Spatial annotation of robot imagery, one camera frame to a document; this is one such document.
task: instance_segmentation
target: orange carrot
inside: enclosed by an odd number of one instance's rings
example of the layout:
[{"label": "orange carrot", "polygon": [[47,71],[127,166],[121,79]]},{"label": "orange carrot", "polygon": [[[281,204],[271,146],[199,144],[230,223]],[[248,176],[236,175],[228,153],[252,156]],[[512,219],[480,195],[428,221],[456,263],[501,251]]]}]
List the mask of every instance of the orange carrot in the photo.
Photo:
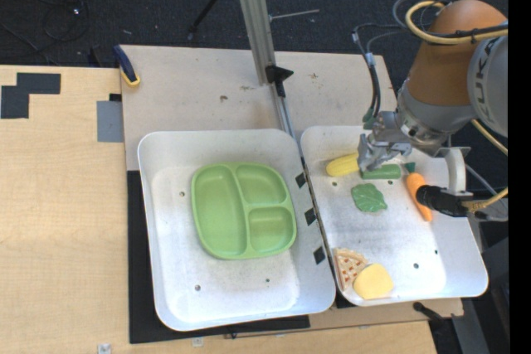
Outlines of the orange carrot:
[{"label": "orange carrot", "polygon": [[419,212],[422,214],[426,221],[431,221],[431,210],[427,206],[422,205],[417,201],[417,191],[420,186],[426,185],[424,177],[418,172],[410,172],[406,177],[406,186],[409,194],[412,196],[415,205],[417,206]]}]

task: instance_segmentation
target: toy pizza slice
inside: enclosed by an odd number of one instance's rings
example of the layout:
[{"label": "toy pizza slice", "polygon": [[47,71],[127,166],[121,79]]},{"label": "toy pizza slice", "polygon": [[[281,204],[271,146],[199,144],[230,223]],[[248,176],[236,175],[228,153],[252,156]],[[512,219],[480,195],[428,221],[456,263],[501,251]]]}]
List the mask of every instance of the toy pizza slice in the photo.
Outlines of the toy pizza slice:
[{"label": "toy pizza slice", "polygon": [[354,280],[367,265],[367,259],[356,251],[334,248],[334,262],[341,290],[352,287]]}]

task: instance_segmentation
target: green divided plate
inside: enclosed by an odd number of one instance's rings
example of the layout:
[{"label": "green divided plate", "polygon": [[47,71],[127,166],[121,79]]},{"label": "green divided plate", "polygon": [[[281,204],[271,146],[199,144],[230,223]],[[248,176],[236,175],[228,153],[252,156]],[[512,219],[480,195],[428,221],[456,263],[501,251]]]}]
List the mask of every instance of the green divided plate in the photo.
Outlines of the green divided plate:
[{"label": "green divided plate", "polygon": [[276,255],[297,226],[282,176],[258,162],[219,162],[192,178],[192,211],[205,250],[221,259]]}]

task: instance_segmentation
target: yellow round toy food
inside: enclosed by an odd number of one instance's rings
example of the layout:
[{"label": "yellow round toy food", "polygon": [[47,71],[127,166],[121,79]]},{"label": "yellow round toy food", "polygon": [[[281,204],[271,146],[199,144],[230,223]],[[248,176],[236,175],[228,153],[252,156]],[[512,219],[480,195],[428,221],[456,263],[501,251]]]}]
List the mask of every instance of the yellow round toy food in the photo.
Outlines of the yellow round toy food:
[{"label": "yellow round toy food", "polygon": [[367,265],[354,280],[354,290],[363,299],[381,298],[394,287],[391,276],[379,263]]}]

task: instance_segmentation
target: table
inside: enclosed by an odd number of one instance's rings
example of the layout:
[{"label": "table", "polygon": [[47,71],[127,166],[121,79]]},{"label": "table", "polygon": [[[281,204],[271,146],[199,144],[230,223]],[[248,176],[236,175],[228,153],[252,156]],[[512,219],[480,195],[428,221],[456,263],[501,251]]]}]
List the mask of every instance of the table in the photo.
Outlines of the table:
[{"label": "table", "polygon": [[[126,46],[128,55],[133,49],[143,55],[138,46]],[[160,58],[157,52],[151,53]],[[250,52],[226,51],[223,55],[241,58],[235,59],[232,66],[251,59]],[[278,65],[291,69],[294,62],[288,62],[304,56],[293,52],[277,55]],[[352,61],[354,68],[363,65],[357,56],[326,56],[332,63]],[[382,58],[377,60],[384,67]],[[390,88],[385,69],[379,68],[383,86]],[[309,71],[300,72],[300,78],[308,79],[310,85],[322,84],[314,89],[323,91],[328,78],[325,70]],[[17,75],[27,73],[60,75],[61,91],[31,93],[28,118],[0,119],[3,350],[97,352],[99,344],[109,343],[114,354],[344,352],[353,347],[358,352],[371,353],[389,352],[391,347],[393,352],[436,353],[426,316],[414,311],[410,303],[332,307],[312,315],[310,329],[280,335],[252,333],[236,339],[218,335],[198,340],[129,343],[126,170],[130,149],[124,142],[101,141],[105,129],[98,123],[97,106],[114,102],[110,99],[119,94],[126,100],[129,88],[122,87],[115,68],[18,65],[0,66],[0,85],[16,86]],[[295,82],[295,78],[286,81],[288,96],[296,93],[297,87],[304,90]],[[254,91],[241,89],[242,86],[235,86],[236,93]],[[218,104],[232,96],[216,95]],[[297,108],[306,106],[297,107],[293,102],[291,105],[299,131],[308,124],[296,119]],[[2,107],[3,112],[8,111],[3,101]],[[461,301],[456,298],[424,304],[443,317],[463,314]]]}]

